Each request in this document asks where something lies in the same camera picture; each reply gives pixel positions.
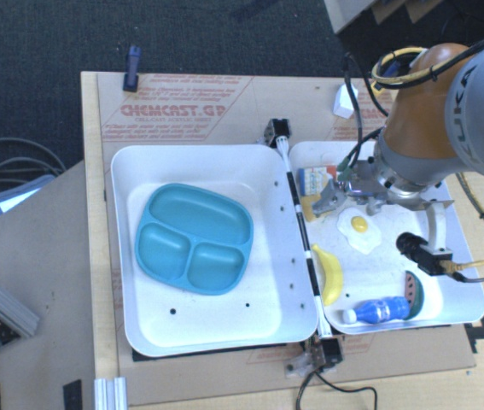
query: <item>fried egg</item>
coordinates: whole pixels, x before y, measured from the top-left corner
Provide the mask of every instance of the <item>fried egg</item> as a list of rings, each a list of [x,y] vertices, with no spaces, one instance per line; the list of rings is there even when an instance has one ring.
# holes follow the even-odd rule
[[[380,228],[369,215],[355,207],[344,209],[338,216],[336,226],[350,246],[363,254],[370,254],[382,242]]]

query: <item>wooden table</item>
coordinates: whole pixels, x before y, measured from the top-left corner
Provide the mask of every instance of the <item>wooden table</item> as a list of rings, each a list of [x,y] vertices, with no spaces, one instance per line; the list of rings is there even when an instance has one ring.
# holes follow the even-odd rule
[[[281,84],[282,78],[271,83]],[[93,311],[95,369],[97,378],[119,376],[112,279],[110,271],[109,236],[106,203],[103,200],[104,173],[97,73],[81,75],[87,210],[90,240],[91,299]],[[469,174],[476,195],[484,205],[484,178]],[[455,200],[458,217],[464,228],[475,260],[484,259],[484,223],[469,204],[455,179],[447,179]],[[484,408],[484,340],[477,342],[476,367],[470,370],[433,372],[403,377],[378,378],[344,387],[373,386],[378,391],[379,408]],[[191,401],[174,401],[139,406],[138,409],[214,409],[214,408],[294,408],[297,389],[220,396]],[[309,388],[303,408],[372,408],[370,393],[341,394],[324,385]]]

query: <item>water bottle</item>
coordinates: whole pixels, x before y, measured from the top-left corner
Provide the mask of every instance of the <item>water bottle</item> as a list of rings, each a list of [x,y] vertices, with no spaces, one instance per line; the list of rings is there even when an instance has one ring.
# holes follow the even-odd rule
[[[365,302],[361,307],[344,310],[342,318],[347,324],[357,321],[367,324],[381,324],[394,319],[404,319],[411,307],[403,296],[390,296]]]

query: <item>toy banana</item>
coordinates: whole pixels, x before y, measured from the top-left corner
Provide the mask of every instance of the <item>toy banana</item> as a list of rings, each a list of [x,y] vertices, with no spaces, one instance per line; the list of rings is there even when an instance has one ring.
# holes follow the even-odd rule
[[[321,249],[316,244],[312,245],[312,250],[318,254],[321,267],[325,271],[325,286],[321,294],[324,305],[330,305],[341,295],[344,278],[342,277],[341,263],[333,254]]]

